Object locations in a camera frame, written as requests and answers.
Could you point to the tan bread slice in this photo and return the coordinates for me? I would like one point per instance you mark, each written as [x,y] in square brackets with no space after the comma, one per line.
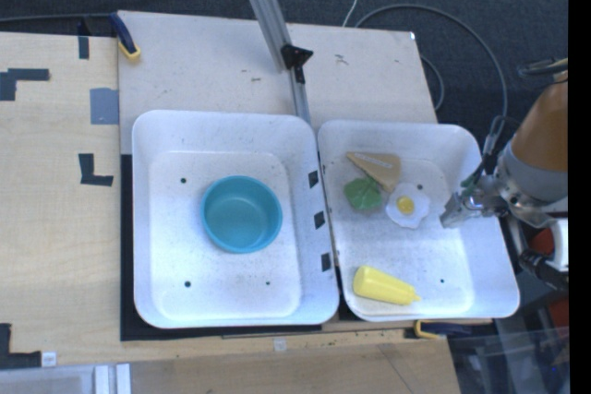
[381,168]

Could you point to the black cylinder on white bracket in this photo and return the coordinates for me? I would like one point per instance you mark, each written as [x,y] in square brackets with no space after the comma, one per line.
[559,244]

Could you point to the yellow squeeze bottle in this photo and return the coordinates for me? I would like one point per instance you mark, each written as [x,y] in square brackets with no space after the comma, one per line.
[381,287]

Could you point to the white plastic tray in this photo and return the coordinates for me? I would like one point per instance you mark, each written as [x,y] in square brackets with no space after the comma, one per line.
[415,263]
[175,221]

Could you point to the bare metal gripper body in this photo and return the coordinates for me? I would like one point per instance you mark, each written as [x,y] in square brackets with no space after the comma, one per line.
[501,198]

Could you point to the green lettuce leaf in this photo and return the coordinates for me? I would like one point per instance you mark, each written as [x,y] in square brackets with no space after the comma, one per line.
[362,194]

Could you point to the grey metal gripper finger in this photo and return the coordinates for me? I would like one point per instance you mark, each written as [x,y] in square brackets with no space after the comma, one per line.
[456,204]
[451,220]

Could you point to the blue bowl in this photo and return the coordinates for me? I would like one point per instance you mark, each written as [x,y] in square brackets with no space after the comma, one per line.
[241,217]

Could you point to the pale wood board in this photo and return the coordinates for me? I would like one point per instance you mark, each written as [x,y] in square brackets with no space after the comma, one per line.
[208,69]

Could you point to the white and yellow fried egg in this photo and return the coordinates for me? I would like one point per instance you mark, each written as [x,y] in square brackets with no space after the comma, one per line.
[406,207]

